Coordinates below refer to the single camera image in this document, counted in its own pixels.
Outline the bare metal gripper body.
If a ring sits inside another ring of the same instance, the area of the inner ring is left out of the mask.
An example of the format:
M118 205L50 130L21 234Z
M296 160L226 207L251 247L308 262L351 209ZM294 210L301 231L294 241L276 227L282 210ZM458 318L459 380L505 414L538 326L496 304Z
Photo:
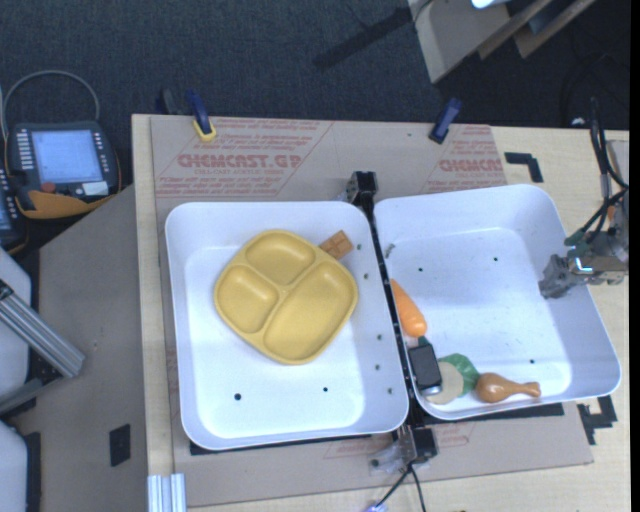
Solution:
M620 284L629 272L628 232L587 233L569 251L569 270L584 283Z

